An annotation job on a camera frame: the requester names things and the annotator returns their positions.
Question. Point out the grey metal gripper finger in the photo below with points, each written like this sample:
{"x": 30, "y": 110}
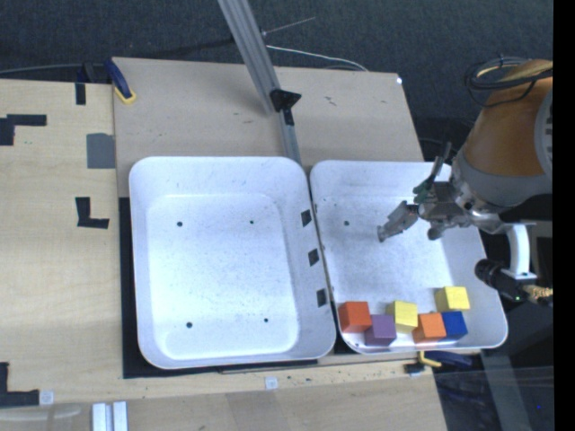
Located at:
{"x": 438, "y": 231}
{"x": 397, "y": 222}

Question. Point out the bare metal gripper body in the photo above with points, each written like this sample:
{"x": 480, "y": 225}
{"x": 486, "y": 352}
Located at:
{"x": 449, "y": 207}

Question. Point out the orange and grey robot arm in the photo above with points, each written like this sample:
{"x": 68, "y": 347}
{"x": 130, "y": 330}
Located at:
{"x": 507, "y": 142}

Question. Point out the white plastic tray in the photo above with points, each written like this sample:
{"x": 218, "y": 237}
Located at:
{"x": 382, "y": 263}
{"x": 220, "y": 263}

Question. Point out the yellow cube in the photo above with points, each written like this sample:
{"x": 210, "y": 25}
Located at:
{"x": 453, "y": 298}
{"x": 404, "y": 314}

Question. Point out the blue cube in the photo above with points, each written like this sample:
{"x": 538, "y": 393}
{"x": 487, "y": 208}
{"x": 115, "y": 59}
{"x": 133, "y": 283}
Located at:
{"x": 454, "y": 325}

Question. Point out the orange cube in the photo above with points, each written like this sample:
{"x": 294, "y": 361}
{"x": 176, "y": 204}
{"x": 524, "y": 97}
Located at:
{"x": 355, "y": 316}
{"x": 430, "y": 327}

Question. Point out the purple cube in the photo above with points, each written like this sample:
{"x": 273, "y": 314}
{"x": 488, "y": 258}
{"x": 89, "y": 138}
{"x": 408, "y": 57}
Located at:
{"x": 381, "y": 329}

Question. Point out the pale wood board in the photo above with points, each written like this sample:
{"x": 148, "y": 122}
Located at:
{"x": 202, "y": 115}

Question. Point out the black cylinder on white bracket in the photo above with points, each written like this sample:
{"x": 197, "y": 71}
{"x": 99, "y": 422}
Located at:
{"x": 521, "y": 249}

